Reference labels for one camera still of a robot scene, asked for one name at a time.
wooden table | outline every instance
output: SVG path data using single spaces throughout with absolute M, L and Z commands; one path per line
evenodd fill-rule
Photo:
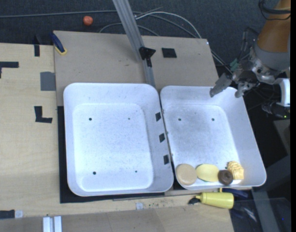
M 126 212 L 134 212 L 136 203 L 142 203 L 143 210 L 137 212 L 157 218 L 157 221 L 160 221 L 158 224 L 161 224 L 164 231 L 169 231 L 169 228 L 171 228 L 170 231 L 181 231 L 175 230 L 179 228 L 176 224 L 179 221 L 182 225 L 189 224 L 190 228 L 201 224 L 206 228 L 212 225 L 215 231 L 220 231 L 220 228 L 222 231 L 233 231 L 228 210 L 203 204 L 190 207 L 187 203 L 194 194 L 187 191 L 170 190 L 164 197 L 157 198 L 60 203 L 56 109 L 58 105 L 63 105 L 61 103 L 63 87 L 68 82 L 90 81 L 85 79 L 85 76 L 90 76 L 89 66 L 95 60 L 102 71 L 98 72 L 98 78 L 91 79 L 94 82 L 114 82 L 117 80 L 115 77 L 121 75 L 118 72 L 116 76 L 111 74 L 110 78 L 104 77 L 105 72 L 108 73 L 108 61 L 111 63 L 116 61 L 133 73 L 131 78 L 126 74 L 126 77 L 130 78 L 128 82 L 144 82 L 144 79 L 141 79 L 143 71 L 138 69 L 138 63 L 132 58 L 131 49 L 124 47 L 128 47 L 129 44 L 125 35 L 65 34 L 61 31 L 56 34 L 68 48 L 67 57 L 65 56 L 64 60 L 69 58 L 70 61 L 72 46 L 68 45 L 66 35 L 99 39 L 96 41 L 96 48 L 91 50 L 92 53 L 97 52 L 98 54 L 93 55 L 93 59 L 86 58 L 83 65 L 88 67 L 88 71 L 84 75 L 79 75 L 80 78 L 73 78 L 79 72 L 78 69 L 73 68 L 73 65 L 69 66 L 72 68 L 69 73 L 74 75 L 70 74 L 62 78 L 62 74 L 65 74 L 65 69 L 61 64 L 63 57 L 58 56 L 51 45 L 40 45 L 40 56 L 36 57 L 33 45 L 0 43 L 0 62 L 19 62 L 19 68 L 2 68 L 0 79 L 0 210 L 22 210 L 25 218 L 78 216 L 79 214 L 90 214 L 90 216 L 100 218 L 101 214 L 117 216 L 118 213 L 114 213 L 115 215 L 112 213 L 116 211 L 124 212 L 121 216 L 130 218 L 130 214 Z M 164 58 L 159 53 L 153 56 L 158 90 L 166 85 L 213 86 L 217 80 L 217 72 L 206 40 L 151 36 L 144 36 L 143 39 L 147 47 L 175 48 L 178 57 L 180 56 L 177 58 L 176 63 L 178 64 L 174 64 L 172 59 L 164 63 Z M 106 44 L 115 46 L 114 50 L 122 49 L 123 58 L 116 58 L 121 57 L 119 51 L 112 55 L 112 51 L 106 48 Z M 104 54 L 111 54 L 112 58 L 102 58 Z M 136 68 L 135 72 L 138 74 L 135 77 L 132 66 Z M 193 72 L 190 72 L 188 76 L 186 71 L 175 72 L 179 68 L 193 70 Z M 195 75 L 195 70 L 200 70 L 200 73 Z M 40 73 L 42 72 L 56 73 L 57 92 L 41 90 Z M 35 122 L 35 106 L 42 106 L 42 116 L 53 118 L 52 123 Z M 193 223 L 183 220 L 181 214 L 189 214 L 187 217 Z M 8 223 L 18 224 L 18 221 L 10 220 L 12 219 L 8 219 Z

white tray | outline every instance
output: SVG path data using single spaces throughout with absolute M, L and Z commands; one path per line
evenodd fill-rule
M 79 196 L 164 192 L 173 184 L 159 95 L 147 84 L 64 90 L 67 180 Z
M 187 163 L 225 169 L 235 160 L 244 168 L 244 180 L 234 180 L 233 188 L 261 186 L 266 181 L 263 165 L 243 98 L 228 87 L 213 98 L 210 87 L 167 86 L 160 98 L 174 167 Z M 219 182 L 197 179 L 185 189 L 224 187 Z

red ball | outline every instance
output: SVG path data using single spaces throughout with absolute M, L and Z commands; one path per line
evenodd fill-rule
M 90 26 L 93 23 L 93 18 L 90 16 L 85 16 L 83 19 L 84 25 Z

black mat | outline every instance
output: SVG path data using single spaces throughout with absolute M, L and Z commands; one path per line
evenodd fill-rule
M 123 195 L 104 195 L 81 197 L 74 194 L 67 183 L 66 169 L 66 145 L 65 145 L 65 126 L 64 126 L 64 107 L 57 107 L 58 116 L 58 139 L 59 139 L 59 171 L 60 171 L 60 203 L 82 203 L 100 200 L 112 199 L 128 199 L 128 198 L 143 198 L 143 197 L 162 197 L 164 193 L 139 193 L 139 194 L 123 194 Z

dark floor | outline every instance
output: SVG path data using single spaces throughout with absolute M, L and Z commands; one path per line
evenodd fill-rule
M 230 63 L 240 51 L 242 32 L 246 27 L 256 31 L 263 27 L 265 19 L 258 9 L 258 1 L 129 0 L 133 11 L 145 12 L 162 7 L 160 11 L 185 17 L 194 24 L 202 38 L 208 39 L 211 49 L 226 63 Z M 115 10 L 112 0 L 0 0 L 0 16 L 103 10 Z M 92 26 L 82 24 L 83 15 L 94 18 Z M 195 34 L 181 19 L 170 15 L 164 17 Z M 31 44 L 37 35 L 42 43 L 51 44 L 49 33 L 53 30 L 98 32 L 105 25 L 116 22 L 119 22 L 119 18 L 115 12 L 0 18 L 0 42 Z M 145 18 L 138 24 L 162 36 L 192 37 L 180 28 L 157 18 Z M 108 28 L 106 32 L 124 33 L 120 26 Z M 141 29 L 141 32 L 151 35 L 146 30 Z M 262 111 L 259 104 L 263 102 L 263 98 L 256 92 L 249 92 L 245 102 L 264 164 L 269 167 L 287 154 L 273 125 L 276 118 Z M 269 196 L 285 197 L 290 201 L 290 184 L 289 181 L 279 186 L 269 192 Z

